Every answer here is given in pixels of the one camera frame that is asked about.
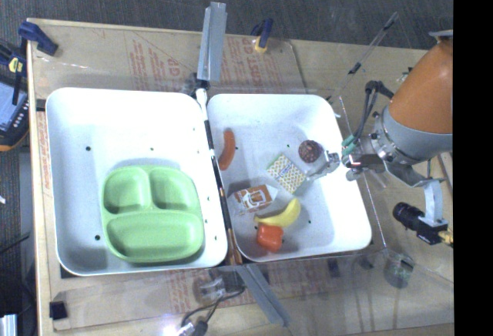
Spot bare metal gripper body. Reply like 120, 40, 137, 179
340, 119, 402, 182

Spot yellow and white patterned carton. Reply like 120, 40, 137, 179
265, 153, 309, 195

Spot yellow banana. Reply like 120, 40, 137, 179
253, 197, 302, 228

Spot white plastic tray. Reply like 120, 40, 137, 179
45, 86, 229, 277
206, 93, 373, 263

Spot brown and white carton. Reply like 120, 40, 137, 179
226, 183, 279, 217

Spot orange red rounded block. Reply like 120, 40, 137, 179
256, 223, 285, 253

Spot orange sausage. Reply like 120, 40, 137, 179
217, 129, 236, 171

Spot green divided plate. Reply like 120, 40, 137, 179
100, 164, 206, 264

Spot brown cardboard board red print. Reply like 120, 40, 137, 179
27, 18, 386, 331

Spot black cylinder on white bracket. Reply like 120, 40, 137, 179
391, 176, 451, 247

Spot black block with thin wires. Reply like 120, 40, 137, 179
196, 268, 247, 303

